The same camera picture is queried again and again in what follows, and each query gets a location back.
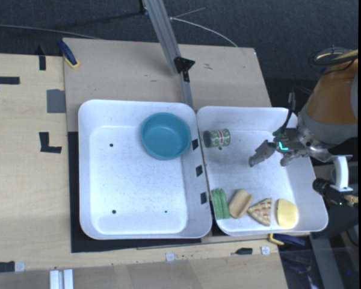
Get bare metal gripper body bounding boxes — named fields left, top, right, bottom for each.
left=274, top=128, right=332, bottom=163

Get white plastic tray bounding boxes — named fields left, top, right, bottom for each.
left=78, top=99, right=213, bottom=240
left=196, top=105, right=329, bottom=237

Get green can with red label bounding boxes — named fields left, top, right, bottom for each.
left=203, top=128, right=231, bottom=149

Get yellow half-round toy food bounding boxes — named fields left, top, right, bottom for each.
left=275, top=198, right=299, bottom=229

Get tan bread roll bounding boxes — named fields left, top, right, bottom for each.
left=227, top=188, right=253, bottom=219

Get pizza slice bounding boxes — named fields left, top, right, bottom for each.
left=247, top=197, right=273, bottom=227

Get green bean pods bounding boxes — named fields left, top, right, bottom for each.
left=211, top=187, right=231, bottom=220

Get teal bowl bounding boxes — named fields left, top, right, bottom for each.
left=140, top=112, right=193, bottom=161

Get brown cardboard board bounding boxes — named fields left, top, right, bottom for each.
left=62, top=37, right=281, bottom=254

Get black cylinder on white bracket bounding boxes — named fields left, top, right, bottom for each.
left=312, top=155, right=354, bottom=206

